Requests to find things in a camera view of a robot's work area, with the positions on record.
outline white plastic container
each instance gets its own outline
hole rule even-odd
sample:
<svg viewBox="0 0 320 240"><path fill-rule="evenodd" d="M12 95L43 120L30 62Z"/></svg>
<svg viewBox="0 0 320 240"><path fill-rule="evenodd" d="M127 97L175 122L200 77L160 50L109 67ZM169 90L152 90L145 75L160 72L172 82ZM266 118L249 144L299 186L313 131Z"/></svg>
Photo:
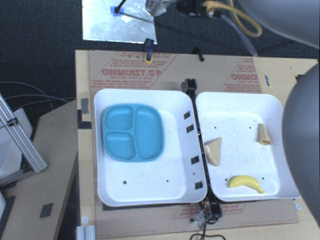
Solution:
<svg viewBox="0 0 320 240"><path fill-rule="evenodd" d="M103 143L102 122L113 105L144 104L161 115L164 150L147 162L112 158ZM207 162L214 194L226 202L297 198L281 136L282 108L268 94L203 92L196 98L203 142L221 137L220 166ZM204 163L191 99L181 91L103 89L94 97L98 194L112 207L194 203L207 194ZM258 142L264 123L271 144ZM265 192L228 187L231 177L255 177Z"/></svg>

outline banana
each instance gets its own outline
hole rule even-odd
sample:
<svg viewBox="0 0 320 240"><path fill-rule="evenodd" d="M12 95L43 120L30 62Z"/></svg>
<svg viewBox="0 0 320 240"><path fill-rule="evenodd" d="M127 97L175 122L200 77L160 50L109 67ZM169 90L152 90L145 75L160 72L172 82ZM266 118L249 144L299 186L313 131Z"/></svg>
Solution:
<svg viewBox="0 0 320 240"><path fill-rule="evenodd" d="M265 192L261 189L259 181L256 178L251 177L251 176L247 176L247 175L235 176L228 183L229 188L239 187L242 185L253 188L253 189L259 191L260 194L263 194Z"/></svg>

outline blue mark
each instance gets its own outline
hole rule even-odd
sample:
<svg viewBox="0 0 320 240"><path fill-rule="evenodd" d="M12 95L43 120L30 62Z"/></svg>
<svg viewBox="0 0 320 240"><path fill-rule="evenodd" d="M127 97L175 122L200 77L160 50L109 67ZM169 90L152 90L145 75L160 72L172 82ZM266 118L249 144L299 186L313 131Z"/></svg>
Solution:
<svg viewBox="0 0 320 240"><path fill-rule="evenodd" d="M113 16L115 16L115 17L120 17L120 16L121 16L120 13L123 13L123 14L125 13L125 10L124 10L123 8L120 8L119 13L115 13L115 8L116 8L116 6L110 7L110 11L111 11L111 13L112 13Z"/></svg>
<svg viewBox="0 0 320 240"><path fill-rule="evenodd" d="M268 85L268 86L270 86L270 84L269 84L269 78L265 75L264 76L265 77L265 82L266 82L266 84Z"/></svg>

